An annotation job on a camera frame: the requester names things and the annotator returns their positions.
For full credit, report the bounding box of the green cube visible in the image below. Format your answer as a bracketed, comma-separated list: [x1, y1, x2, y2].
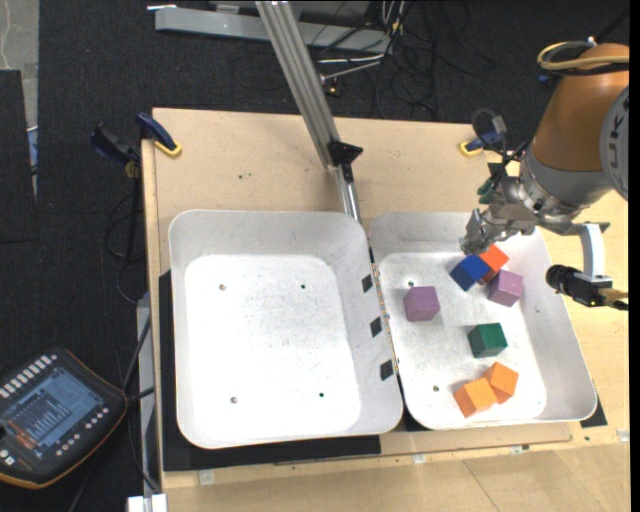
[466, 322, 509, 359]

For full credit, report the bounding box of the pale wood board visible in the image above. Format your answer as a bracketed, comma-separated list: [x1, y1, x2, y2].
[151, 107, 630, 491]

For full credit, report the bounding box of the white plastic tray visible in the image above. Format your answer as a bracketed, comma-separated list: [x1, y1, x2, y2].
[168, 208, 405, 450]
[368, 211, 599, 432]

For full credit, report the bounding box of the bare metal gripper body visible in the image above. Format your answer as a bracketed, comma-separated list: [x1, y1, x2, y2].
[480, 176, 547, 237]

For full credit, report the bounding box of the blue cube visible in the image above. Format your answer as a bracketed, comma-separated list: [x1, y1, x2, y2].
[448, 254, 491, 292]

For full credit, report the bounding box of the red-orange cube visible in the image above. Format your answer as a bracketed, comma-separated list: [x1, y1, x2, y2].
[478, 243, 511, 285]

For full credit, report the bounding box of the purple cube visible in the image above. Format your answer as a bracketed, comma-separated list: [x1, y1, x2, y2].
[402, 285, 442, 323]
[487, 269, 525, 308]

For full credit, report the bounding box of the black cylinder on white bracket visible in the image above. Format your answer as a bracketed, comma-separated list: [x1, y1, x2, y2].
[540, 215, 614, 308]

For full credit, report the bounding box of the orange cube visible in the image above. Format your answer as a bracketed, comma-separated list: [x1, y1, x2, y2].
[453, 376, 498, 419]
[483, 361, 520, 405]

